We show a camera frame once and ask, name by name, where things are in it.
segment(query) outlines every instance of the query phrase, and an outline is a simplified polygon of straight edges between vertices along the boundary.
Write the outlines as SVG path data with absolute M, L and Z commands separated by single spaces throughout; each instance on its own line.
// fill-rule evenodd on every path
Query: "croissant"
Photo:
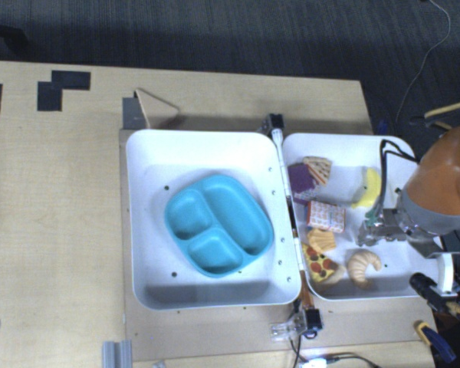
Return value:
M 377 271 L 382 268 L 382 262 L 378 255 L 365 250 L 357 252 L 347 262 L 347 272 L 351 281 L 361 289 L 368 289 L 372 285 L 372 281 L 367 280 L 365 276 L 366 268 L 370 264 Z

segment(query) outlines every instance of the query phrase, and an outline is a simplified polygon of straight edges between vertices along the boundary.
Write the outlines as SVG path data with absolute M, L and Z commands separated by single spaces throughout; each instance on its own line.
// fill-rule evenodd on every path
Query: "metal bracket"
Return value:
M 106 341 L 102 345 L 103 368 L 133 368 L 131 340 Z

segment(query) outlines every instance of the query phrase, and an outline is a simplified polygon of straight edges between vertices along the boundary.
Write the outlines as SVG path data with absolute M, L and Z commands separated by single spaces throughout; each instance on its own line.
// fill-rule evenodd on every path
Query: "tabletop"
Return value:
M 65 71 L 90 73 L 88 87 L 61 82 Z M 287 133 L 371 133 L 354 80 L 0 61 L 0 367 L 101 366 L 102 343 L 127 336 L 119 132 L 122 100 L 137 88 L 179 110 L 175 129 L 255 130 L 268 113 L 283 113 Z M 38 110 L 44 94 L 59 111 Z M 383 367 L 434 366 L 412 327 L 415 320 L 434 326 L 422 299 L 316 303 L 330 330 L 304 343 L 306 357 L 347 351 Z M 228 314 L 242 318 L 240 310 Z M 245 312 L 257 326 L 268 325 L 268 314 Z M 164 321 L 175 331 L 181 319 Z M 359 337 L 363 327 L 370 334 Z M 134 366 L 170 357 L 167 367 L 283 367 L 294 359 L 287 344 L 267 348 L 269 340 L 219 353 L 208 335 L 201 342 L 209 356 L 163 354 L 171 342 L 184 343 L 172 338 L 161 356 Z

